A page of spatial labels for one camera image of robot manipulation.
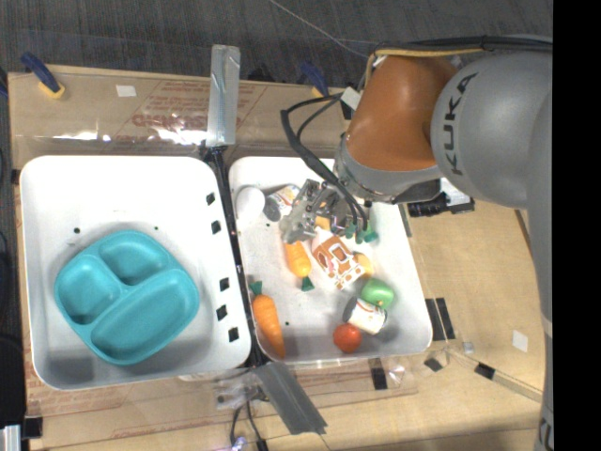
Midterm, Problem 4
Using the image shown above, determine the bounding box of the red tomato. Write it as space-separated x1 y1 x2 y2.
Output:
332 322 364 354

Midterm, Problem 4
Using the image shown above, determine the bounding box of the brown cardboard board red print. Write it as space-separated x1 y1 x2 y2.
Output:
7 63 424 443

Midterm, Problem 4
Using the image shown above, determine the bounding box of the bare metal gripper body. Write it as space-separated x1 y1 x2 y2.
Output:
292 179 363 235

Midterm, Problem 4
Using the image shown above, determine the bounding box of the white can with orange print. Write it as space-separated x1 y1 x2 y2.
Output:
262 183 302 223

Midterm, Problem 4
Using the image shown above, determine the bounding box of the black cylinder on white bracket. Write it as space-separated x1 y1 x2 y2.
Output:
406 179 476 219

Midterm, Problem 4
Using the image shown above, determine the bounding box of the blue divided plate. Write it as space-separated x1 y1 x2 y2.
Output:
54 229 202 366

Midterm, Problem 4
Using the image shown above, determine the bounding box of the white plastic tray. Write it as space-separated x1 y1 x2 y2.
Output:
19 154 253 391
227 156 434 365

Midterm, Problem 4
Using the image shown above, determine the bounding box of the white and orange carton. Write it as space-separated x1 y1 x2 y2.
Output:
310 227 367 292

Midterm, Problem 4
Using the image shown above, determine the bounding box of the green toy pepper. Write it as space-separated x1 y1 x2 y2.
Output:
360 277 396 311

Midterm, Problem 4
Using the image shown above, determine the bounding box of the small orange carrot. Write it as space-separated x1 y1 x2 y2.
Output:
284 240 316 293

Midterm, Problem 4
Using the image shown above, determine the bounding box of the yellow toy food piece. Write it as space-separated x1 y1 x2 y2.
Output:
354 251 376 279

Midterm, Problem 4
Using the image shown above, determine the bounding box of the large orange carrot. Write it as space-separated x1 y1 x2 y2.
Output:
248 280 287 361

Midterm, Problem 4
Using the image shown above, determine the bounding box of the white egg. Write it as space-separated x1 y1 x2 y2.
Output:
235 185 268 221

